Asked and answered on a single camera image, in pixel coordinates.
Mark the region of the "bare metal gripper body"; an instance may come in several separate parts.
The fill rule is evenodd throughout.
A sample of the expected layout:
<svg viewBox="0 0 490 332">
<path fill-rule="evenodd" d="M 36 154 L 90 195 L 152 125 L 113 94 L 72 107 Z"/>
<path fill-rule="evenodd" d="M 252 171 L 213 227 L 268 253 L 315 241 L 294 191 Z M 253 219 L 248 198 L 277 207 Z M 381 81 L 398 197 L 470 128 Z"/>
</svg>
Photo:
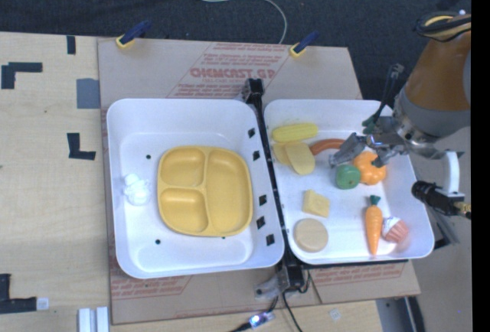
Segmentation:
<svg viewBox="0 0 490 332">
<path fill-rule="evenodd" d="M 371 116 L 366 120 L 367 146 L 392 148 L 399 155 L 414 153 L 427 159 L 440 159 L 441 151 L 435 147 L 438 138 L 419 130 L 405 115 Z"/>
</svg>

